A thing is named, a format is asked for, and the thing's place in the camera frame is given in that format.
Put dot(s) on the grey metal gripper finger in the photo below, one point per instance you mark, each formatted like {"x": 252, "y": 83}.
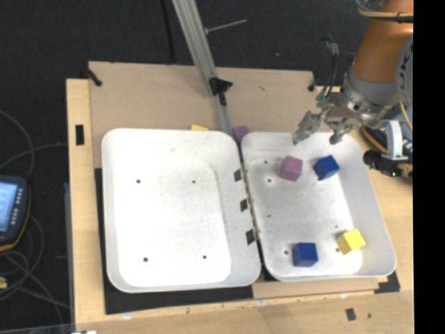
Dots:
{"x": 339, "y": 135}
{"x": 306, "y": 127}

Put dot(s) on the purple cube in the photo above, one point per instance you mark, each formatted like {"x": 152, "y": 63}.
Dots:
{"x": 240, "y": 133}
{"x": 291, "y": 168}

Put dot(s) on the blue cube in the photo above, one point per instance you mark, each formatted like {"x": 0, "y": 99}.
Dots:
{"x": 325, "y": 167}
{"x": 305, "y": 254}

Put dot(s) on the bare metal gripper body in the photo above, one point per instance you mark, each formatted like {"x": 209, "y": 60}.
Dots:
{"x": 351, "y": 110}

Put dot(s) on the white plastic tray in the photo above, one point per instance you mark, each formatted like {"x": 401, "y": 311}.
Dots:
{"x": 174, "y": 211}
{"x": 313, "y": 214}

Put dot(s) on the yellow cube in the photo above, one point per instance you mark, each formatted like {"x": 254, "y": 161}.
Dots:
{"x": 350, "y": 241}
{"x": 199, "y": 127}

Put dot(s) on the pale wood board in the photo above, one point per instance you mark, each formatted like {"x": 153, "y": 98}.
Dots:
{"x": 167, "y": 96}

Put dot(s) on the black cylinder on white bracket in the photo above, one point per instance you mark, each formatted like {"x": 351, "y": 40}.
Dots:
{"x": 391, "y": 151}

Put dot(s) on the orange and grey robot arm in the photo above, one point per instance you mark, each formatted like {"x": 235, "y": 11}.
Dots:
{"x": 379, "y": 57}

